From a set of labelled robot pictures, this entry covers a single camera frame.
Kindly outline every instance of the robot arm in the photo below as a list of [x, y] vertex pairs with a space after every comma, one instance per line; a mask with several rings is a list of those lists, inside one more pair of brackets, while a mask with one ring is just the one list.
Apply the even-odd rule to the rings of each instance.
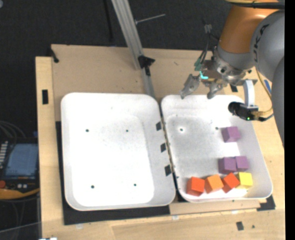
[[285, 5], [277, 0], [226, 1], [233, 6], [213, 56], [211, 60], [204, 60], [203, 54], [196, 61], [195, 70], [199, 75], [190, 74], [180, 91], [181, 98], [193, 93], [200, 83], [209, 87], [208, 99], [214, 98], [217, 91], [227, 85], [246, 87], [249, 85], [249, 80], [245, 79], [247, 72], [255, 67], [272, 82], [271, 93], [267, 92], [272, 109], [259, 111], [248, 102], [233, 102], [228, 109], [245, 120], [265, 121], [274, 115], [284, 145]]

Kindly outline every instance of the wooden table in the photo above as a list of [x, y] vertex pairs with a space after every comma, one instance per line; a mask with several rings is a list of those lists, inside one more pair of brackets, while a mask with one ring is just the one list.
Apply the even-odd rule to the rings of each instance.
[[[257, 210], [268, 206], [270, 199], [205, 203], [175, 199], [169, 205], [170, 215], [64, 225], [55, 128], [55, 122], [60, 121], [62, 97], [70, 92], [144, 94], [145, 90], [141, 72], [134, 69], [127, 47], [53, 44], [51, 48], [58, 63], [52, 57], [35, 58], [43, 238], [285, 239], [285, 154], [274, 118], [255, 121], [253, 126], [273, 183], [275, 209]], [[146, 57], [155, 59], [150, 70], [158, 102], [167, 95], [179, 94], [188, 75], [195, 75], [193, 65], [201, 54], [194, 50], [143, 50]], [[258, 78], [255, 70], [248, 78]], [[254, 88], [260, 110], [269, 109], [271, 102], [263, 87], [257, 83]], [[208, 91], [200, 85], [195, 94]], [[218, 94], [244, 98], [242, 87], [233, 93], [226, 87]]]

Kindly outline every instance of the black mat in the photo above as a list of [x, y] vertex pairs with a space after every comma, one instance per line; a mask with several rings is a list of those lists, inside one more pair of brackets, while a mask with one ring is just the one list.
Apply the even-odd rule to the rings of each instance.
[[55, 126], [56, 126], [56, 137], [57, 137], [59, 172], [60, 172], [60, 180], [61, 180], [63, 216], [64, 216], [65, 225], [90, 223], [90, 222], [98, 222], [98, 221], [146, 218], [146, 217], [155, 217], [155, 216], [170, 214], [170, 208], [168, 205], [158, 206], [158, 207], [147, 207], [147, 208], [129, 208], [129, 209], [96, 210], [96, 211], [79, 211], [69, 206], [64, 194], [61, 122], [57, 121], [55, 123]]

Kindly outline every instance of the purple cube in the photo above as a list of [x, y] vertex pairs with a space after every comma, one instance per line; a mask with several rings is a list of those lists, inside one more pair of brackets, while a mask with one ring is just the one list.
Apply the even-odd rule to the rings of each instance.
[[247, 169], [249, 169], [248, 159], [245, 155], [236, 156], [235, 161], [238, 172], [245, 172]]
[[234, 157], [223, 157], [218, 160], [218, 172], [229, 174], [237, 171], [237, 161]]
[[236, 142], [238, 139], [241, 138], [241, 135], [237, 126], [230, 126], [230, 127], [223, 128], [221, 130], [221, 133], [225, 143]]

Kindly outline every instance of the yellow cube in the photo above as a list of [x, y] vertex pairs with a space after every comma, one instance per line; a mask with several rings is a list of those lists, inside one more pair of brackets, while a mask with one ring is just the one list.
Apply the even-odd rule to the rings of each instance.
[[248, 189], [253, 186], [252, 174], [250, 172], [239, 172], [237, 178], [240, 184], [236, 187], [237, 189]]

